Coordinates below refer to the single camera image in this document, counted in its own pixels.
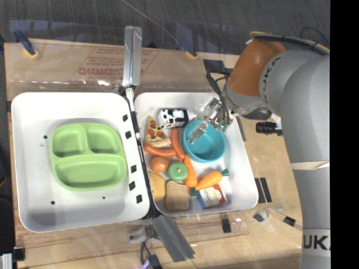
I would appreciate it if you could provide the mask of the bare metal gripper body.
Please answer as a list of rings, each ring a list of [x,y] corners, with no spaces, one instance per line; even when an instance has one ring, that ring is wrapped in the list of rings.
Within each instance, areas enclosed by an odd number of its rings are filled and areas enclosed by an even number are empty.
[[[237,116],[238,109],[226,98],[212,98],[197,115],[197,119],[211,124],[216,130],[226,131]]]

